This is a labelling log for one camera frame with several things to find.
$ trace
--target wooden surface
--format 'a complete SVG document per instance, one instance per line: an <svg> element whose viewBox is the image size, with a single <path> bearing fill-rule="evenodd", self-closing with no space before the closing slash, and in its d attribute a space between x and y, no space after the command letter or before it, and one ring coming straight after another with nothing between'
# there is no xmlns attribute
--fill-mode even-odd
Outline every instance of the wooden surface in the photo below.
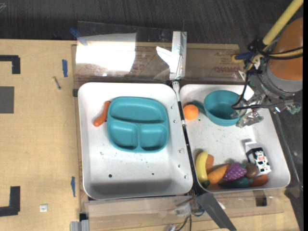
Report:
<svg viewBox="0 0 308 231"><path fill-rule="evenodd" d="M10 62L0 62L0 86L15 87L14 114L0 114L0 206L8 205L10 186L21 187L21 210L17 216L0 217L0 231L65 231L71 221L78 220L80 192L71 60L75 43L0 39L1 55L21 58L20 75L12 75ZM63 76L62 59L68 61L68 77ZM72 177L76 179L76 197ZM40 204L48 204L48 212L40 213ZM281 204L282 212L277 214L231 220L238 230L299 230L291 203L283 194ZM218 228L211 220L199 220L194 218L192 230Z"/></svg>

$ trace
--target orange ball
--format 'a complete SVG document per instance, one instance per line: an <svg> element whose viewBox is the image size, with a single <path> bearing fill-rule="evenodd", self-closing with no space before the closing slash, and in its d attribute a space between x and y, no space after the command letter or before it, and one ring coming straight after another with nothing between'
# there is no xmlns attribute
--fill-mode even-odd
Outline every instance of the orange ball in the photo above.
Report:
<svg viewBox="0 0 308 231"><path fill-rule="evenodd" d="M183 113L185 119L194 120L198 117L199 110L195 105L189 104L183 108Z"/></svg>

